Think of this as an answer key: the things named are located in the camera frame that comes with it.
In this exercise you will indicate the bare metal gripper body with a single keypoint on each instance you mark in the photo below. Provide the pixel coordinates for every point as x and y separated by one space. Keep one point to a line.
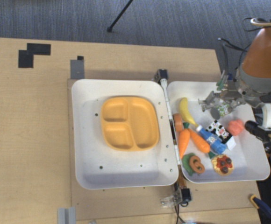
230 93

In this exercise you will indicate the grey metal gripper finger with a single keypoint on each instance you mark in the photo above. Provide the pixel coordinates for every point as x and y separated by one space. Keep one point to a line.
208 100
237 104

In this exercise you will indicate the white plastic tray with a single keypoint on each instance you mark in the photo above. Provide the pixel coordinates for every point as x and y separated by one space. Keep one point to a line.
247 157
91 148

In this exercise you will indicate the blue bottle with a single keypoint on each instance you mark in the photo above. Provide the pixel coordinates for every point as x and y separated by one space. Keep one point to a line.
213 141

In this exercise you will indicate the orange sausage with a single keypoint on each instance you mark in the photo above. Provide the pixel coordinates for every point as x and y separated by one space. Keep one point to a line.
178 122

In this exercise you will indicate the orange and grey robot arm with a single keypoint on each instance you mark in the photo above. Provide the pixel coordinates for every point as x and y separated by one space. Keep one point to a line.
260 59

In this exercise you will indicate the thin black and white rod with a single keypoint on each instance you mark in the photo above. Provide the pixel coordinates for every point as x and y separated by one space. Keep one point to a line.
166 94

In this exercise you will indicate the orange divided plate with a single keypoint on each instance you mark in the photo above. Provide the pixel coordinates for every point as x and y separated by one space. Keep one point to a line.
130 123

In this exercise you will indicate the yellow banana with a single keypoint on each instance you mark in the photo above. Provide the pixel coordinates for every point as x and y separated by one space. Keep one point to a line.
185 112

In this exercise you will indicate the grey can with green print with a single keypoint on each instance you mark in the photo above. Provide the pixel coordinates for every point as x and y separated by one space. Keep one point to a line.
220 111

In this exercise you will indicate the green toy lettuce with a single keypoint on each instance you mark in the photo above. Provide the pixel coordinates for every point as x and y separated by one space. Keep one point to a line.
186 164

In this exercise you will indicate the black cylinder on white bracket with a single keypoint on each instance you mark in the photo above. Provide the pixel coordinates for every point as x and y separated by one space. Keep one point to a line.
258 129

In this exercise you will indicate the cow print carton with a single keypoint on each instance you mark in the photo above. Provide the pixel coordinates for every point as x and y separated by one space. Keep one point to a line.
219 128

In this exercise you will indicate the brown pretzel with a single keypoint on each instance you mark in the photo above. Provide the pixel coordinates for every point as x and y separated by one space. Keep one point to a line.
197 165

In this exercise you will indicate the orange carrot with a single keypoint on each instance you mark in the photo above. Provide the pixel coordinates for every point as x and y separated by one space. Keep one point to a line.
199 141
183 140

